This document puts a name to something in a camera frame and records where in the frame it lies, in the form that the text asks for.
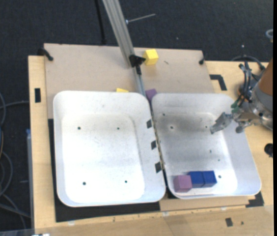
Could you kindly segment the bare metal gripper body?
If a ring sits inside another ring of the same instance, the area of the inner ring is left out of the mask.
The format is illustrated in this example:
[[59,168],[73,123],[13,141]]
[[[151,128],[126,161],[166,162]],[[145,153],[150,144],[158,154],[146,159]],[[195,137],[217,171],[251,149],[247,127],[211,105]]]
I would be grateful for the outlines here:
[[237,105],[231,111],[235,122],[246,121],[247,127],[262,125],[269,130],[273,130],[273,113],[265,108],[261,103],[244,102]]

